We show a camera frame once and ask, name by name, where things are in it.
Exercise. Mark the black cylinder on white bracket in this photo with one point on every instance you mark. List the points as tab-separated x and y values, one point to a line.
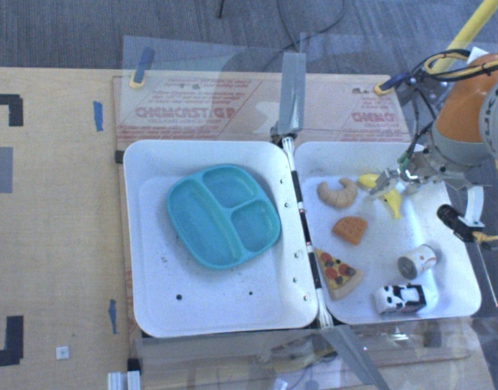
455	219

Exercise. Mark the brown cardboard board red print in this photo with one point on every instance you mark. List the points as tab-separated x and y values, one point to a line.
240	108

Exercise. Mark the orange waffle piece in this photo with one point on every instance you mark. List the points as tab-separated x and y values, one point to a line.
350	230

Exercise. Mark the white plastic tray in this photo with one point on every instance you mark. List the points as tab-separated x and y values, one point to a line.
378	258
191	295

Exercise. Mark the tan croissant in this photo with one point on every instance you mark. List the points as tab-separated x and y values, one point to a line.
334	196

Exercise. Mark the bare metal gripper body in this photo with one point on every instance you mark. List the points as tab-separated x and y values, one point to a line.
425	170

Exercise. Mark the small white can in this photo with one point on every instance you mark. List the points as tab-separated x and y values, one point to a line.
417	260

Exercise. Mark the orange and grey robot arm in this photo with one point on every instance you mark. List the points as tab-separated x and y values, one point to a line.
460	108

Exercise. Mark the pizza slice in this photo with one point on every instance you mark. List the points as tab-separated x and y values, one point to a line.
338	276

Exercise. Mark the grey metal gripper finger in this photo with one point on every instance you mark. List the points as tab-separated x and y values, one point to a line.
383	179
391	187

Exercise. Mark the yellow banana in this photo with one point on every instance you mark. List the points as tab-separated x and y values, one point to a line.
394	205

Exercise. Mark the blue divided plate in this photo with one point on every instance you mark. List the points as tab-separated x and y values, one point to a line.
216	226

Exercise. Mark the black and white carton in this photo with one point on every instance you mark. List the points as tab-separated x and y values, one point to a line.
399	299

